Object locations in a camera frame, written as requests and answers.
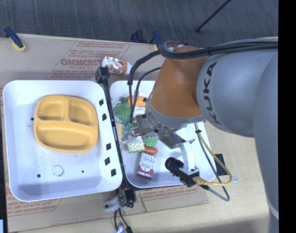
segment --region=table surface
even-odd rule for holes
[[[140,45],[136,47],[139,49],[139,52],[129,57],[129,59],[136,60],[144,55],[146,50],[140,51]],[[26,72],[26,70],[20,70],[20,67],[17,66],[9,67],[6,71],[0,71],[0,85],[3,86],[10,80],[21,79],[20,71]],[[30,71],[35,72],[35,76],[37,76],[41,70],[35,67],[34,70]],[[28,74],[28,77],[31,79],[33,77],[32,73]],[[204,125],[212,151],[215,154],[221,153],[223,155],[227,168],[232,176],[237,178],[237,182],[231,183],[226,187],[230,201],[223,201],[216,195],[207,192],[209,201],[207,204],[125,216],[124,219],[131,226],[134,233],[267,232],[269,210],[254,138],[222,132],[209,122],[205,122]],[[227,178],[227,176],[221,176],[222,181],[226,181]],[[224,195],[220,187],[212,188]],[[123,224],[120,217],[117,217],[117,223]],[[114,219],[109,218],[25,232],[114,233],[115,224]]]

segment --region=yellow divided tray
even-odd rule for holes
[[[96,109],[78,97],[45,96],[37,104],[34,134],[37,142],[49,150],[89,151],[99,135]]]

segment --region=gray carpet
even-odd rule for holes
[[[9,26],[18,33],[130,42],[142,29],[147,41],[157,30],[163,41],[207,47],[278,35],[279,0],[232,0],[196,33],[195,27],[225,1],[0,0],[0,37]]]

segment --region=black camera lens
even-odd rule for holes
[[[174,157],[169,157],[165,162],[165,167],[169,170],[172,174],[179,177],[180,176],[180,169],[183,167],[183,162],[180,160],[175,159]]]

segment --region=yellow cable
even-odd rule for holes
[[[201,177],[197,176],[194,177],[192,180],[198,184],[198,185],[218,185],[218,186],[226,186],[228,184],[231,183],[232,181],[232,175],[229,172],[229,170],[225,167],[225,165],[223,165],[223,163],[216,157],[216,155],[211,151],[210,147],[206,144],[205,140],[203,139],[202,134],[199,132],[198,133],[201,141],[203,142],[204,146],[206,147],[206,149],[208,150],[208,152],[213,156],[214,160],[216,160],[218,162],[218,164],[220,164],[220,166],[226,171],[226,173],[229,176],[229,180],[225,183],[218,183],[218,182],[211,182],[211,181],[206,181],[204,179],[202,179]]]

